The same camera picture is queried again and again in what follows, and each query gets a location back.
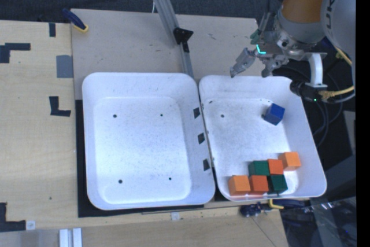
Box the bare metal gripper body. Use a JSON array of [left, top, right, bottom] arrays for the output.
[[254, 28, 308, 67]]

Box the blue cube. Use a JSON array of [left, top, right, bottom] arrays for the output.
[[262, 103, 286, 126]]

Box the white plastic tray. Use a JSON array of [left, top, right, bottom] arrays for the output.
[[82, 72, 216, 211], [198, 75, 328, 202]]

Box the orange cube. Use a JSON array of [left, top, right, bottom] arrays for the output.
[[249, 175, 270, 194], [267, 158, 285, 176], [278, 152, 302, 172], [227, 175, 251, 197]]

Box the green cube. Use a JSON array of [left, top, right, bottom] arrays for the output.
[[268, 174, 289, 194], [247, 160, 271, 177]]

